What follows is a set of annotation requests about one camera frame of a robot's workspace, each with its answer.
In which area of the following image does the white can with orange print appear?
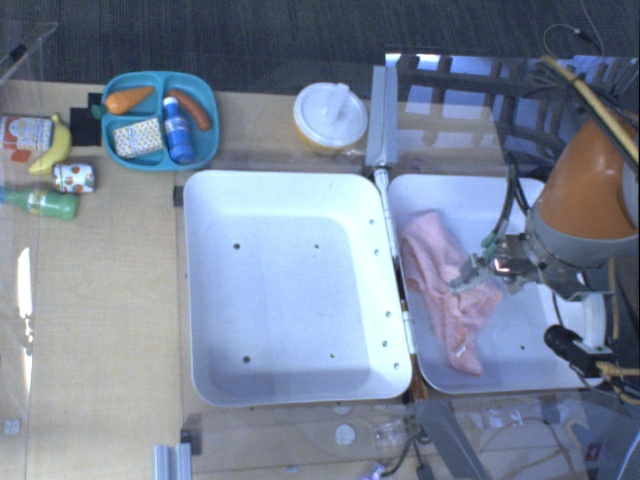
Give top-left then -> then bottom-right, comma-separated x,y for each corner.
51,162 -> 97,195

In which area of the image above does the white and yellow carton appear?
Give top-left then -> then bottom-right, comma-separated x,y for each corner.
112,117 -> 167,161

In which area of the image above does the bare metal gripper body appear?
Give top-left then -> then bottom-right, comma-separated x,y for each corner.
491,232 -> 555,295

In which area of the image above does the pink cloth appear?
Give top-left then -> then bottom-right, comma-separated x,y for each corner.
397,209 -> 504,379

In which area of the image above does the brown sausage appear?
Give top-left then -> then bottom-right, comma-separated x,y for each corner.
166,88 -> 213,133

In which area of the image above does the yellow banana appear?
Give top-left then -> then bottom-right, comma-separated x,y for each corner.
28,113 -> 73,176

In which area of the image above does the orange carrot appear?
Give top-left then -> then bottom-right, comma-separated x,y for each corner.
91,85 -> 157,120

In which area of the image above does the green bottle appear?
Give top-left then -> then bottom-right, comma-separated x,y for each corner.
0,187 -> 81,222

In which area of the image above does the red and white carton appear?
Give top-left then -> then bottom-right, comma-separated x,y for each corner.
0,114 -> 55,165

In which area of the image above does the black cylinder on white bracket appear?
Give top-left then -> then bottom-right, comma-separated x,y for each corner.
543,290 -> 617,378

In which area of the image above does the blue bottle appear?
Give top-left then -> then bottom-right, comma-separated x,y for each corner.
162,95 -> 197,165

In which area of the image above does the yellow cup with white lid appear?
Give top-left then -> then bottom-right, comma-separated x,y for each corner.
292,81 -> 369,158

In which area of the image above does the white plastic tray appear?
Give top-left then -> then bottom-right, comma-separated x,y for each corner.
182,169 -> 414,409
387,173 -> 607,396

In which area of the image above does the blue divided plate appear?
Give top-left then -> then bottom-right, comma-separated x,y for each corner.
101,70 -> 221,172

